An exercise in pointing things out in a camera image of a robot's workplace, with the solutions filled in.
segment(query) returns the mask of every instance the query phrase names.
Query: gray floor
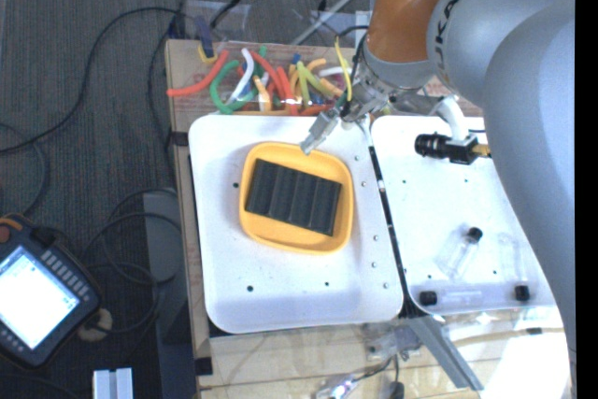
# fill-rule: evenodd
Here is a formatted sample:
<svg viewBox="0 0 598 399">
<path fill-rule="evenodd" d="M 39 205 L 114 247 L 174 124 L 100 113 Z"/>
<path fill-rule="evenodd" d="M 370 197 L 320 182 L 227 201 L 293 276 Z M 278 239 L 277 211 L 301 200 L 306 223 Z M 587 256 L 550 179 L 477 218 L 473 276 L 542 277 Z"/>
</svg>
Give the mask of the gray floor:
<svg viewBox="0 0 598 399">
<path fill-rule="evenodd" d="M 328 6 L 337 1 L 329 0 Z M 164 155 L 168 117 L 162 50 L 151 62 L 172 14 L 153 9 L 114 20 L 123 12 L 141 7 L 177 9 L 179 2 L 7 0 L 0 65 L 0 122 L 5 125 L 0 127 L 0 150 L 18 143 L 11 128 L 30 138 L 56 125 L 78 105 L 81 87 L 85 88 L 82 102 L 70 120 L 36 141 L 39 152 L 30 147 L 0 151 L 2 214 L 24 211 L 36 197 L 43 178 L 42 194 L 27 214 L 37 223 L 63 230 L 69 248 L 81 254 L 123 198 L 142 189 L 173 184 Z M 244 25 L 235 25 L 234 35 L 239 40 L 290 42 L 308 27 L 319 3 L 243 0 L 249 14 Z M 370 0 L 352 0 L 341 13 L 351 15 L 369 7 Z M 325 33 L 315 34 L 305 43 L 326 44 L 329 38 Z M 159 131 L 148 101 L 149 86 L 159 115 Z M 39 154 L 44 157 L 45 168 L 39 163 Z M 140 203 L 134 199 L 123 211 L 140 210 Z M 107 245 L 113 257 L 148 266 L 144 231 L 142 218 L 110 229 Z M 101 250 L 92 248 L 85 260 L 101 263 Z M 94 273 L 120 326 L 134 323 L 150 306 L 147 288 L 115 278 L 104 267 Z M 136 397 L 158 398 L 161 388 L 155 333 L 149 328 L 141 335 L 143 331 L 139 328 L 92 345 L 71 341 L 47 369 L 33 378 L 2 376 L 15 370 L 0 363 L 0 397 L 65 397 L 63 392 L 42 384 L 41 379 L 89 397 L 94 369 L 126 364 L 135 370 Z"/>
</svg>

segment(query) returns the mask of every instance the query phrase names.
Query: yellow tray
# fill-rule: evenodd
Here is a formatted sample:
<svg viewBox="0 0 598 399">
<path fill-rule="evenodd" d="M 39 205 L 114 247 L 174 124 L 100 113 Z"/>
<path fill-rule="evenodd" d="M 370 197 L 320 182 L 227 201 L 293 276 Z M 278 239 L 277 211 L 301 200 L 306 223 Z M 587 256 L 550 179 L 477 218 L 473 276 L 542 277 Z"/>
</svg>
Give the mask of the yellow tray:
<svg viewBox="0 0 598 399">
<path fill-rule="evenodd" d="M 314 232 L 245 210 L 257 160 L 280 164 L 309 175 L 341 184 L 332 235 Z M 353 182 L 349 169 L 339 159 L 319 150 L 305 155 L 297 145 L 264 142 L 248 153 L 240 186 L 239 219 L 247 235 L 265 245 L 312 254 L 339 251 L 349 241 L 353 223 Z"/>
</svg>

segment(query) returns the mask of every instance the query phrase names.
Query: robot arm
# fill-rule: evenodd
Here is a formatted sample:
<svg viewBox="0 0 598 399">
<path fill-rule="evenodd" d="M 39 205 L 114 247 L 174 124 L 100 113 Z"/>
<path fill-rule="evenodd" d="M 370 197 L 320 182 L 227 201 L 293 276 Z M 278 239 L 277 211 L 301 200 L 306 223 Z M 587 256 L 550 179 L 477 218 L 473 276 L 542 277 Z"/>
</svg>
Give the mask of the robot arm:
<svg viewBox="0 0 598 399">
<path fill-rule="evenodd" d="M 306 153 L 335 121 L 392 106 L 429 115 L 434 75 L 482 108 L 496 170 L 560 310 L 577 390 L 575 1 L 377 0 L 357 52 L 353 95 L 316 120 Z"/>
</svg>

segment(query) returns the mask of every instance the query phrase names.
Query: black rectangular object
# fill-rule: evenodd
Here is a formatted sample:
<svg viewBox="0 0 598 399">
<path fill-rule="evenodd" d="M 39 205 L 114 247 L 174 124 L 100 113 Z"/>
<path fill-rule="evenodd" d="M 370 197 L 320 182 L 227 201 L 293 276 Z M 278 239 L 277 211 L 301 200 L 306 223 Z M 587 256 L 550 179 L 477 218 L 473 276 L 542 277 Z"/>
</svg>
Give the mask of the black rectangular object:
<svg viewBox="0 0 598 399">
<path fill-rule="evenodd" d="M 245 209 L 332 236 L 341 186 L 337 181 L 258 159 Z"/>
</svg>

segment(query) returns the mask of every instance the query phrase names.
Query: white tray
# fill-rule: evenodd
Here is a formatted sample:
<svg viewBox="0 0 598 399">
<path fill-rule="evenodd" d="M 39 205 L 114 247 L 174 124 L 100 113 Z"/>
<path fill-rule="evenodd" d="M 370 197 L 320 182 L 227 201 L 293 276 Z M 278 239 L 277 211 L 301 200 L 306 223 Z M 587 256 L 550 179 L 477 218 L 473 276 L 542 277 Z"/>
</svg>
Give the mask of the white tray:
<svg viewBox="0 0 598 399">
<path fill-rule="evenodd" d="M 482 119 L 467 121 L 469 128 L 483 130 Z M 382 117 L 371 130 L 407 286 L 422 309 L 448 314 L 554 304 L 492 160 L 462 165 L 418 155 L 419 134 L 450 136 L 437 117 Z M 478 138 L 486 142 L 484 135 Z M 449 279 L 438 267 L 439 251 L 450 236 L 471 226 L 483 232 L 477 256 L 460 278 Z M 515 299 L 520 284 L 528 286 L 529 301 Z M 436 292 L 438 303 L 420 304 L 422 291 Z"/>
<path fill-rule="evenodd" d="M 239 224 L 239 189 L 249 150 L 264 141 L 298 144 L 313 118 L 208 115 L 189 131 L 206 311 L 231 334 L 389 321 L 403 294 L 367 139 L 337 127 L 320 150 L 343 161 L 355 189 L 349 243 L 315 256 L 262 245 Z"/>
</svg>

